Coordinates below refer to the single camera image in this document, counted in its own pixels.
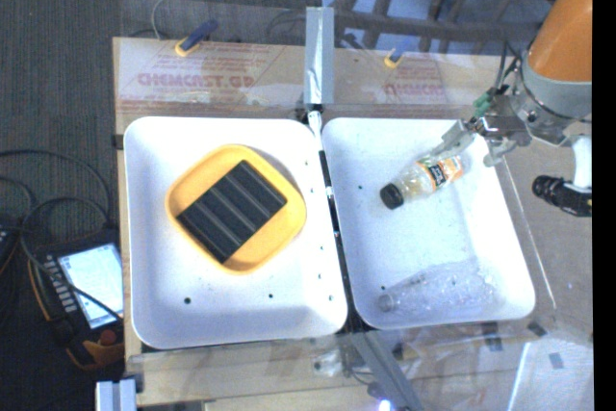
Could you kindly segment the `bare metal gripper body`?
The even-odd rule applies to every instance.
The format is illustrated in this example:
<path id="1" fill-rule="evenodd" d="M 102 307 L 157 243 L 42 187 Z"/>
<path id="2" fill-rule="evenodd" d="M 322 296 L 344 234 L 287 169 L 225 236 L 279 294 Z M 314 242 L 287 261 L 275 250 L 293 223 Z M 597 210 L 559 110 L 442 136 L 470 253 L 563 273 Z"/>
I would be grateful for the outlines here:
<path id="1" fill-rule="evenodd" d="M 554 112 L 542 102 L 522 94 L 498 94 L 474 117 L 474 130 L 489 140 L 512 140 L 528 145 L 532 139 L 561 145 L 565 130 L 576 118 Z"/>

